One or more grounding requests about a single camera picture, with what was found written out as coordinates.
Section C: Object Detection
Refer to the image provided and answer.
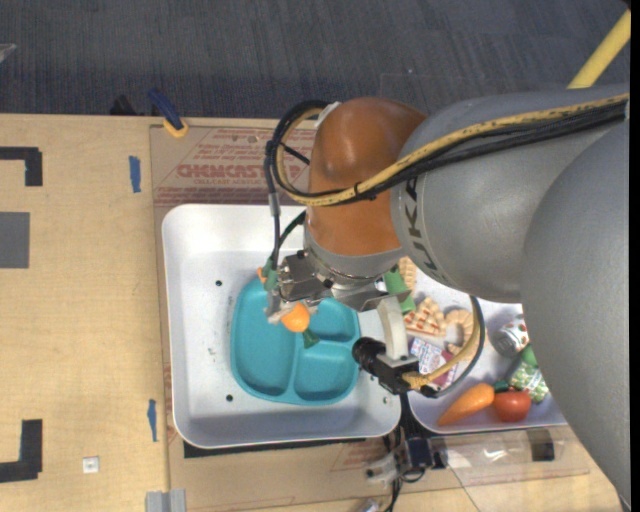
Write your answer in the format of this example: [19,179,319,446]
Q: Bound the brown cardboard board red print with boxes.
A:
[148,117,591,512]

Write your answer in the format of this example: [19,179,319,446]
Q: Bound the green toy bottle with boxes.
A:
[383,266,417,315]

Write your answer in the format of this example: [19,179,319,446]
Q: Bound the white printed packet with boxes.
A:
[409,336,460,392]

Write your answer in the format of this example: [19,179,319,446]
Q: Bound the orange toy with green stem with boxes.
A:
[280,301,322,350]

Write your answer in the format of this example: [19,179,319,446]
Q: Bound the beige ring biscuit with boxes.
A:
[444,306,477,357]

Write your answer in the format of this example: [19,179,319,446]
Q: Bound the silver can with red print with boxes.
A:
[491,318,531,359]

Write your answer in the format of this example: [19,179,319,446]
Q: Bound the pizza slice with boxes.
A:
[403,296,447,338]

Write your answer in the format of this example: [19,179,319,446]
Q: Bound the orange carrot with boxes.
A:
[436,382,497,428]

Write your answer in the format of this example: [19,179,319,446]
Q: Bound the black block with thin wires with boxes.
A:
[403,436,435,471]

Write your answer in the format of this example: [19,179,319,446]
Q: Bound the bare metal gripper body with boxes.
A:
[277,251,397,313]

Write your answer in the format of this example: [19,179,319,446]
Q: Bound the white plastic tray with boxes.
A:
[160,203,403,450]
[405,267,569,435]

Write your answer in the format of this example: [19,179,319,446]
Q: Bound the green and white patterned packet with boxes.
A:
[508,344,551,404]

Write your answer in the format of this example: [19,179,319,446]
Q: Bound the red tomato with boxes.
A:
[492,379,533,423]

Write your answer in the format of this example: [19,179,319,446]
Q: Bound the beige lattice biscuit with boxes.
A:
[398,256,419,292]

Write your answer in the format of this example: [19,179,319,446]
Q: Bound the black cylinder on white bracket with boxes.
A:
[351,295,422,397]

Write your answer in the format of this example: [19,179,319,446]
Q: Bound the blue divided plate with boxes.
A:
[229,276,363,407]

